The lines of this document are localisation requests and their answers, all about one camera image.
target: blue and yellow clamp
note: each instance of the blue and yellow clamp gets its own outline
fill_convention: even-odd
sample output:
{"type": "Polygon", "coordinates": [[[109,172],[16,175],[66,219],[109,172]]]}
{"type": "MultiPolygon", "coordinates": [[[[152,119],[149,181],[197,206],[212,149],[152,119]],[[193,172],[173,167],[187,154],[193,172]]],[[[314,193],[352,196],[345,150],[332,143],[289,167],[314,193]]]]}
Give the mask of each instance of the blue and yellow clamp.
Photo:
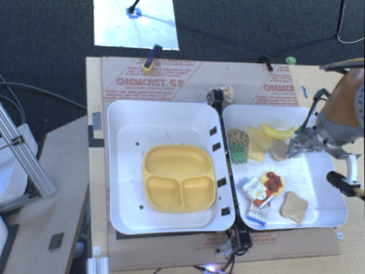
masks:
{"type": "Polygon", "coordinates": [[[159,45],[154,45],[152,51],[149,53],[148,58],[142,64],[142,70],[149,72],[153,66],[153,59],[158,58],[162,52],[162,47],[159,45]]]}

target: banana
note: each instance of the banana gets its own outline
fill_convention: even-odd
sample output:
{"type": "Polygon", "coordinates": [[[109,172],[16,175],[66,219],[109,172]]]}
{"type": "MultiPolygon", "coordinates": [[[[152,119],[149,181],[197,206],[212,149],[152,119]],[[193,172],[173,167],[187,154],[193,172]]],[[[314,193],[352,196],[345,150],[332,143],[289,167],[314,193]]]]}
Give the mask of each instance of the banana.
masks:
{"type": "Polygon", "coordinates": [[[296,127],[290,129],[290,130],[277,130],[275,128],[272,128],[271,126],[267,125],[267,124],[262,124],[261,125],[262,128],[262,132],[272,138],[272,139],[276,139],[276,140],[286,140],[291,138],[291,136],[293,135],[293,133],[297,130],[296,127]]]}

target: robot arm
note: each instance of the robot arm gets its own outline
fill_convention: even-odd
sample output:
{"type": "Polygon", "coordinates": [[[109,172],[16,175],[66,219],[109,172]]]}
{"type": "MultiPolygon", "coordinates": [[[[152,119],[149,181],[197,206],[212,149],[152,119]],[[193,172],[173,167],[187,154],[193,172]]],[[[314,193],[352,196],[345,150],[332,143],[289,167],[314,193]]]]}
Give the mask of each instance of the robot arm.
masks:
{"type": "Polygon", "coordinates": [[[364,200],[364,191],[357,179],[356,158],[343,150],[342,146],[364,137],[364,59],[356,59],[321,67],[327,71],[339,70],[344,76],[330,94],[325,89],[315,96],[308,117],[290,140],[287,157],[296,157],[303,152],[325,150],[347,163],[347,177],[329,172],[327,180],[346,196],[358,196],[364,200]],[[319,100],[326,100],[324,108],[315,115],[316,125],[306,127],[319,100]]]}

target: yellow plate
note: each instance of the yellow plate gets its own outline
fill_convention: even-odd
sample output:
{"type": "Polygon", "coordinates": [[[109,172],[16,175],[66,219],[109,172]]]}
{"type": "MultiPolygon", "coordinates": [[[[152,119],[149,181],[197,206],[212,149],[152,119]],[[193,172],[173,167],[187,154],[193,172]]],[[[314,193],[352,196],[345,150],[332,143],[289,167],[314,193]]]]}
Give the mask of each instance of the yellow plate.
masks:
{"type": "Polygon", "coordinates": [[[164,212],[196,212],[212,206],[216,177],[210,156],[188,145],[152,147],[143,159],[148,201],[164,212]]]}

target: black carpet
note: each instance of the black carpet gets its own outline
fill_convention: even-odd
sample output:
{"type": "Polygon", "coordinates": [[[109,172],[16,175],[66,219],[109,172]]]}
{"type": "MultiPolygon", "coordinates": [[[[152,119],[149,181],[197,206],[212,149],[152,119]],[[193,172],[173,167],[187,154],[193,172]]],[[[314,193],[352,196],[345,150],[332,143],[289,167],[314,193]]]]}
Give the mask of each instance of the black carpet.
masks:
{"type": "MultiPolygon", "coordinates": [[[[342,39],[364,36],[364,1],[346,0],[342,39]]],[[[340,0],[173,0],[180,51],[161,58],[273,63],[293,56],[321,65],[364,56],[364,41],[339,43],[340,0]]],[[[93,0],[0,0],[0,73],[9,82],[37,86],[86,105],[85,58],[146,57],[149,50],[94,46],[93,0]]],[[[38,141],[86,114],[20,87],[14,92],[38,141]]],[[[11,98],[0,85],[0,95],[11,98]]],[[[18,111],[0,98],[17,124],[18,111]]]]}

